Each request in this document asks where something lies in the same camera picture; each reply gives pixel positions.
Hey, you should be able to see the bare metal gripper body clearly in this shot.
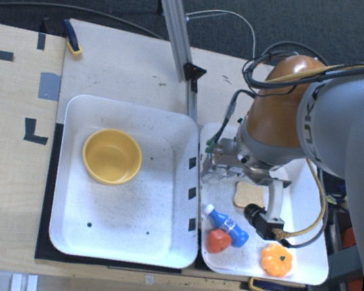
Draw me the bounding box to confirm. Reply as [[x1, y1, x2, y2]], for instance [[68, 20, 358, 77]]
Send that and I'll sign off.
[[209, 135, 276, 186]]

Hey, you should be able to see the toy bread slice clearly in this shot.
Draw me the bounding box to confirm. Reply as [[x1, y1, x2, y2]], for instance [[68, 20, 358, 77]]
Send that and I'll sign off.
[[231, 179, 268, 213]]

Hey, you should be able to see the blue bottle with white cap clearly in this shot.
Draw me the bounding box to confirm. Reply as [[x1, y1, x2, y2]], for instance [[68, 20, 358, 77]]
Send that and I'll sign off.
[[198, 203, 254, 250]]

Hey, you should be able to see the red toy pepper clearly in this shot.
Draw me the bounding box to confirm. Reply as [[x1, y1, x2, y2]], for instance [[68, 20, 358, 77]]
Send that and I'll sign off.
[[204, 227, 235, 257]]

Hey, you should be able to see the white plastic tray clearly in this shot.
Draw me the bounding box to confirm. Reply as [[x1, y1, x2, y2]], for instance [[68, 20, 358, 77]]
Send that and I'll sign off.
[[43, 91, 220, 275], [178, 119, 350, 291]]

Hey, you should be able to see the yellow bowl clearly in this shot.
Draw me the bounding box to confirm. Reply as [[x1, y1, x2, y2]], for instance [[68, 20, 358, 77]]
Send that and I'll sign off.
[[77, 125, 147, 191]]

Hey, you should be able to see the orange toy pumpkin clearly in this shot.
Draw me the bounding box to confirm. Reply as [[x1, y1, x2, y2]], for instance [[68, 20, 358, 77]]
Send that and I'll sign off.
[[257, 241, 296, 280]]

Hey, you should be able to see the black cylinder on white bracket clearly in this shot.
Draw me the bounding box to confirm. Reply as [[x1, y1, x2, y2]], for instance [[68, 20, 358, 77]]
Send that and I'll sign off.
[[240, 173, 293, 243]]

